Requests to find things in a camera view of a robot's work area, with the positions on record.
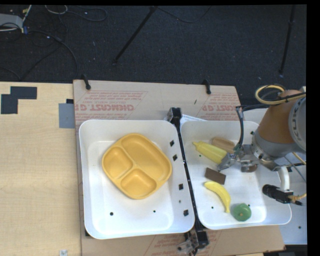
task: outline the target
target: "banana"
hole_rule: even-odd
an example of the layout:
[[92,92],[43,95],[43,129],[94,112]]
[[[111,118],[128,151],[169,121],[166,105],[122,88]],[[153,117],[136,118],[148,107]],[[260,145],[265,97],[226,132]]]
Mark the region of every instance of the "banana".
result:
[[225,212],[230,213],[231,197],[229,192],[221,184],[215,181],[207,181],[204,183],[204,186],[208,190],[215,192],[220,197],[224,204]]

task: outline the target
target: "toy banana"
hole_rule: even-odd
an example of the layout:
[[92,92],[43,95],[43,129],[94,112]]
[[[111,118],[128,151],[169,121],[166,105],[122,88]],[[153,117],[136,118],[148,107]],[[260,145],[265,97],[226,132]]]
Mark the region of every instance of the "toy banana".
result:
[[231,197],[229,192],[221,184],[215,181],[207,181],[204,183],[204,186],[208,190],[215,192],[220,197],[224,204],[225,212],[230,213]]
[[227,155],[227,151],[217,146],[211,145],[204,141],[193,142],[195,149],[205,157],[214,161],[216,164],[220,164],[222,159]]

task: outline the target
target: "light wood surface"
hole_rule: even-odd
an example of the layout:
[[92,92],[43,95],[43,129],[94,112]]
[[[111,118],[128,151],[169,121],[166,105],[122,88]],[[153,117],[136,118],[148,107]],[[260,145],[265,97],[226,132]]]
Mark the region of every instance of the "light wood surface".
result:
[[81,255],[75,129],[59,128],[59,103],[72,84],[36,86],[37,99],[19,99],[18,114],[0,114],[0,255]]

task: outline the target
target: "cardboard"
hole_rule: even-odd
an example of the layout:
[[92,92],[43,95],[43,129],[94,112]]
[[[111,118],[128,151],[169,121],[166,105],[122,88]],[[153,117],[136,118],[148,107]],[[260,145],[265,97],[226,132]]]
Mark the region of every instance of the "cardboard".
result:
[[[240,105],[233,86],[139,83],[90,80],[73,82],[75,128],[77,135],[79,211],[83,256],[179,256],[178,245],[184,234],[147,235],[98,240],[86,235],[84,225],[79,127],[89,119],[163,120],[170,108],[203,120],[237,121],[235,106]],[[229,256],[282,251],[285,245],[276,225],[225,230],[207,230],[209,245],[199,256]]]

